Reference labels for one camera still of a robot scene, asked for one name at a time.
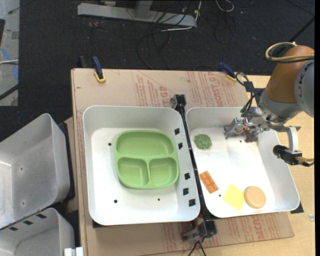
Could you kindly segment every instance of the green divided tray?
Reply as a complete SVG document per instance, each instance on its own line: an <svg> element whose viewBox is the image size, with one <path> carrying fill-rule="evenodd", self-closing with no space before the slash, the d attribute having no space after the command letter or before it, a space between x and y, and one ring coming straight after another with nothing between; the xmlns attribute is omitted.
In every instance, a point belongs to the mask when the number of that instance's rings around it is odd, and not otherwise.
<svg viewBox="0 0 320 256"><path fill-rule="evenodd" d="M128 130L115 139L114 157L120 181L129 188L159 189L179 177L176 147L169 136L155 130Z"/></svg>

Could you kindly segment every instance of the cardboard sheet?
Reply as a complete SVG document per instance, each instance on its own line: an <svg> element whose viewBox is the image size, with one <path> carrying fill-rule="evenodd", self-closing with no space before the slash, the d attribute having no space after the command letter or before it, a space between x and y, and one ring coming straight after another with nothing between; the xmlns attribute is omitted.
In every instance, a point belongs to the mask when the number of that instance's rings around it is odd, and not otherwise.
<svg viewBox="0 0 320 256"><path fill-rule="evenodd" d="M85 147L82 117L93 105L167 107L175 94L186 96L186 109L193 107L242 107L248 101L245 89L221 72L104 69L99 83L93 69L71 71L77 155L81 246L89 256L140 256L190 250L182 234L186 223L153 223L93 227L88 210ZM217 219L217 234L203 247L275 240L293 237L288 214L270 213Z"/></svg>

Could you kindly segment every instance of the blue tape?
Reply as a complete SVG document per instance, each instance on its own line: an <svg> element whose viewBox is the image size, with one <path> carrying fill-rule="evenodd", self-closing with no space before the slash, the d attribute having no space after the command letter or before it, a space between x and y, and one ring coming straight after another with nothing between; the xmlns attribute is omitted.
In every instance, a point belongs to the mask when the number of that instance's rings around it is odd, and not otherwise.
<svg viewBox="0 0 320 256"><path fill-rule="evenodd" d="M8 51L5 49L5 48L1 48L1 52L3 54L3 57L6 61L11 61L11 57L8 53ZM18 69L16 66L14 66L12 69L11 69L11 72L15 78L15 80L17 81L17 83L19 82L19 72L18 72Z"/></svg>

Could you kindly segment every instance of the black floor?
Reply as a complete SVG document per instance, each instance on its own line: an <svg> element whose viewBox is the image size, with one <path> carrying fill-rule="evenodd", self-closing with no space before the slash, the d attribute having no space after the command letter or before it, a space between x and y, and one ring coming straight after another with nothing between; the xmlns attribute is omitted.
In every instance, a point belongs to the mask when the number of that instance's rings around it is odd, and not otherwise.
<svg viewBox="0 0 320 256"><path fill-rule="evenodd" d="M72 116L70 71L79 56L97 56L106 69L218 70L223 61L247 75L271 75L266 49L294 39L315 47L315 0L231 0L223 12L202 1L197 28L168 28L131 20L77 15L80 0L21 0L18 107L0 107L0 141L39 115L57 123ZM119 1L130 8L134 1ZM154 1L153 11L193 14L199 1ZM222 8L230 9L225 1Z"/></svg>

